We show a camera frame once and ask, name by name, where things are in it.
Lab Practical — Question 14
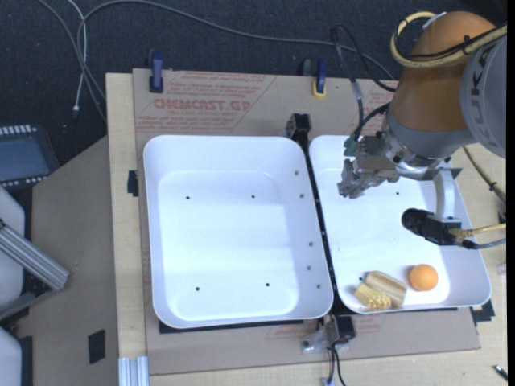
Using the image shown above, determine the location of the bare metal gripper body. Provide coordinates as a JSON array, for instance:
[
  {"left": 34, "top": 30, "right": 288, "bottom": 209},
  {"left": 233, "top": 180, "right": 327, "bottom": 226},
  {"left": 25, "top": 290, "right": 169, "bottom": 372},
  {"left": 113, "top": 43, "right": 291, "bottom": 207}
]
[{"left": 352, "top": 133, "right": 438, "bottom": 185}]

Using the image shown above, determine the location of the thin black rod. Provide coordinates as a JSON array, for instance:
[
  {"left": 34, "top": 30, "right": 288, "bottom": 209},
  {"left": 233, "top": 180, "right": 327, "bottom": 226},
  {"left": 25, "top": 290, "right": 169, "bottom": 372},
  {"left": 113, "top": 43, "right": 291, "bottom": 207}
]
[{"left": 298, "top": 134, "right": 344, "bottom": 318}]

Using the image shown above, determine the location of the white plastic tray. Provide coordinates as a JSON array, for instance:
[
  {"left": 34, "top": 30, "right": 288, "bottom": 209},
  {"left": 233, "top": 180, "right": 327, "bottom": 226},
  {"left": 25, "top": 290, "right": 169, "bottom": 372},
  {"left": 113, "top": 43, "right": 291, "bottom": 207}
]
[
  {"left": 307, "top": 134, "right": 493, "bottom": 315},
  {"left": 142, "top": 134, "right": 336, "bottom": 330}
]

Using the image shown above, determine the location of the beige toy bread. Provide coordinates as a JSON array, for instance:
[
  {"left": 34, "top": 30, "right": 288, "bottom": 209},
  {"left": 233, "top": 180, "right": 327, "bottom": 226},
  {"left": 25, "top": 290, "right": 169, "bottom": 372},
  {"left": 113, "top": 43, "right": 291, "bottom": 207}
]
[{"left": 363, "top": 270, "right": 408, "bottom": 308}]

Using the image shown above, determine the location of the orange ball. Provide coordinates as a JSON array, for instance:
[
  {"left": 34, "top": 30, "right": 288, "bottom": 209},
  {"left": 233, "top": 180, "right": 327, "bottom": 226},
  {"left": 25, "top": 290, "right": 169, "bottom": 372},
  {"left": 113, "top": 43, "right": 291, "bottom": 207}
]
[{"left": 409, "top": 263, "right": 439, "bottom": 293}]

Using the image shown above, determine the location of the yellow toy corn piece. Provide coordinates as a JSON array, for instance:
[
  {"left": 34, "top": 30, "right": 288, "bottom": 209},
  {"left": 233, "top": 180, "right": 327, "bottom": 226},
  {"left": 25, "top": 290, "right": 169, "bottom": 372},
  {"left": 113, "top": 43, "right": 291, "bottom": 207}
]
[{"left": 353, "top": 282, "right": 393, "bottom": 311}]

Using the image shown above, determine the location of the brown cardboard board red print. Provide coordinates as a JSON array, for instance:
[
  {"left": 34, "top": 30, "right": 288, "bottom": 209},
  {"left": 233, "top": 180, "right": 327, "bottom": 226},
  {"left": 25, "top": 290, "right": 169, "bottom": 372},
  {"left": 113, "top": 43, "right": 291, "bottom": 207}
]
[{"left": 132, "top": 68, "right": 482, "bottom": 376}]

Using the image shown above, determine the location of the black block with thin wires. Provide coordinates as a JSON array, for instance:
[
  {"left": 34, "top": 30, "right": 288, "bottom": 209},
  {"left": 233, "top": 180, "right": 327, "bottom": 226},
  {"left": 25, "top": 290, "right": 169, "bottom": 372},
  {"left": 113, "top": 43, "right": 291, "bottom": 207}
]
[
  {"left": 321, "top": 314, "right": 357, "bottom": 346},
  {"left": 285, "top": 113, "right": 312, "bottom": 141}
]

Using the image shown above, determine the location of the black cylinder on white bracket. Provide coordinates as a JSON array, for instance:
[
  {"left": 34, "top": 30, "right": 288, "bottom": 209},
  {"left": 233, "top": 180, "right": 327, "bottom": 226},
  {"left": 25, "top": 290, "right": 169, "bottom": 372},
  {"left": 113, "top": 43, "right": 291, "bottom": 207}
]
[{"left": 401, "top": 166, "right": 464, "bottom": 246}]

